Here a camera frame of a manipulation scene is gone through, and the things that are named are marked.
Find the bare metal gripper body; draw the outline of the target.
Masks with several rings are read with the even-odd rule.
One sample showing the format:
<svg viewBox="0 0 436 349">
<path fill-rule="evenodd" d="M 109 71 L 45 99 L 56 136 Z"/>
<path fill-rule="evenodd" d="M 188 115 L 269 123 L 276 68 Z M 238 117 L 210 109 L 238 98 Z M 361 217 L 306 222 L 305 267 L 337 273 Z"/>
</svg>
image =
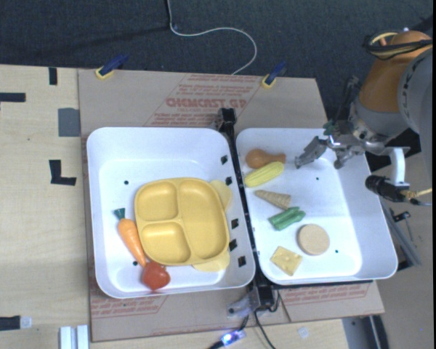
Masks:
<svg viewBox="0 0 436 349">
<path fill-rule="evenodd" d="M 362 121 L 329 121 L 326 124 L 326 145 L 347 155 L 364 151 L 381 155 L 386 148 L 386 137 L 378 135 Z"/>
</svg>

